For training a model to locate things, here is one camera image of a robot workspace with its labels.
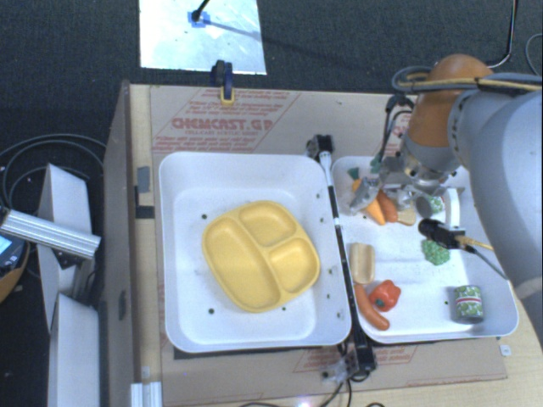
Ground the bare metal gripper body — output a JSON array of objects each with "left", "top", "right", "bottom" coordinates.
[{"left": 376, "top": 158, "right": 451, "bottom": 198}]

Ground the dark orange carrot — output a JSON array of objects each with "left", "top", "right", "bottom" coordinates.
[{"left": 377, "top": 188, "right": 400, "bottom": 224}]

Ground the orange carrot with green top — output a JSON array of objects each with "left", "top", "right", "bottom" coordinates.
[{"left": 347, "top": 167, "right": 387, "bottom": 226}]

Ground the green and white can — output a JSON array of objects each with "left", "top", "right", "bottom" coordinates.
[{"left": 415, "top": 194, "right": 445, "bottom": 220}]

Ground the thin black and white rod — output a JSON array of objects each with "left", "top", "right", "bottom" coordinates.
[{"left": 320, "top": 150, "right": 362, "bottom": 343}]

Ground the orange bell pepper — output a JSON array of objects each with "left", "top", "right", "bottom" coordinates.
[{"left": 367, "top": 279, "right": 402, "bottom": 313}]

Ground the white plastic tray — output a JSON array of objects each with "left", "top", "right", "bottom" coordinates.
[
  {"left": 330, "top": 154, "right": 521, "bottom": 345},
  {"left": 158, "top": 150, "right": 354, "bottom": 354}
]

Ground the orange sausage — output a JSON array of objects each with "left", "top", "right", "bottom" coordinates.
[{"left": 353, "top": 282, "right": 391, "bottom": 332}]

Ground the green can with red band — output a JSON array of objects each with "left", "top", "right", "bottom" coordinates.
[{"left": 453, "top": 284, "right": 485, "bottom": 324}]

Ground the yellow divided plate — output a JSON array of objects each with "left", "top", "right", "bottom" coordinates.
[{"left": 201, "top": 199, "right": 322, "bottom": 315}]

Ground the brown cardboard board red print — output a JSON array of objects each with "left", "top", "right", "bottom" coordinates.
[{"left": 148, "top": 85, "right": 508, "bottom": 407}]

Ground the black cylinder on white bracket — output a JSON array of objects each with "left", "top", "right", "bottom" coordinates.
[{"left": 417, "top": 187, "right": 467, "bottom": 250}]

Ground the black block with thin wires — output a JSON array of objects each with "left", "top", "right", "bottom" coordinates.
[
  {"left": 306, "top": 133, "right": 336, "bottom": 159},
  {"left": 353, "top": 332, "right": 378, "bottom": 375}
]

